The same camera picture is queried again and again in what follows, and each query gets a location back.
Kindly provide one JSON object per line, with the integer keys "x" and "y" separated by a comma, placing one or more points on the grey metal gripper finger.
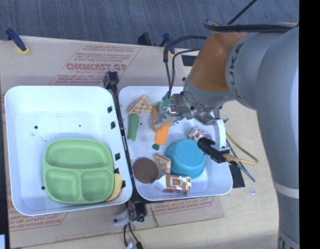
{"x": 168, "y": 109}
{"x": 161, "y": 119}

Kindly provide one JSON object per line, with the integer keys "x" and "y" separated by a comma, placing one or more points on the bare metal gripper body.
{"x": 184, "y": 108}

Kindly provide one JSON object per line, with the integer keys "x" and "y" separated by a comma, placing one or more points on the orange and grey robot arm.
{"x": 268, "y": 87}

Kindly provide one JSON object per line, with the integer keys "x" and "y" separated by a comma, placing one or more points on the orange carrot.
{"x": 161, "y": 136}

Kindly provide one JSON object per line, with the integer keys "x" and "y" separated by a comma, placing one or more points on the toy pizza slice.
{"x": 140, "y": 106}

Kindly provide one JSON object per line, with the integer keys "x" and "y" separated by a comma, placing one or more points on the white and orange small can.
{"x": 197, "y": 133}

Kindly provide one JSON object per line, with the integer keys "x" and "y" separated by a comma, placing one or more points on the green toy cucumber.
{"x": 133, "y": 127}

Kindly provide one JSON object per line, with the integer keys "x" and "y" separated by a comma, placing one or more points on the thin black and white rod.
{"x": 122, "y": 136}

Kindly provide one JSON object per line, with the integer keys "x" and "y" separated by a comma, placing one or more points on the tan toy bread slice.
{"x": 163, "y": 163}

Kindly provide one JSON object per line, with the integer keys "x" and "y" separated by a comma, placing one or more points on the blue bowl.
{"x": 187, "y": 159}

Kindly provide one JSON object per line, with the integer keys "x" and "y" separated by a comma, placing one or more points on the brown round biscuit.
{"x": 145, "y": 170}

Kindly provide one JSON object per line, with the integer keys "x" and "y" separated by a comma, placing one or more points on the white and orange carton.
{"x": 175, "y": 183}

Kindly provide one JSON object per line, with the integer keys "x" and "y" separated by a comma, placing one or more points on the yellow round disc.
{"x": 117, "y": 183}

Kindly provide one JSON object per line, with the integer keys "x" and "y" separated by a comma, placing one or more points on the white plastic tray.
{"x": 66, "y": 113}
{"x": 219, "y": 180}

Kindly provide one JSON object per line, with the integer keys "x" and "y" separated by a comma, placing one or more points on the green divided plate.
{"x": 76, "y": 165}

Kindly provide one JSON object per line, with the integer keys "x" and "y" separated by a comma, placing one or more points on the brown cardboard board red print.
{"x": 71, "y": 61}

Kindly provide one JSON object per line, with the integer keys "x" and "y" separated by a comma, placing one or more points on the black cylinder on white bracket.
{"x": 214, "y": 149}

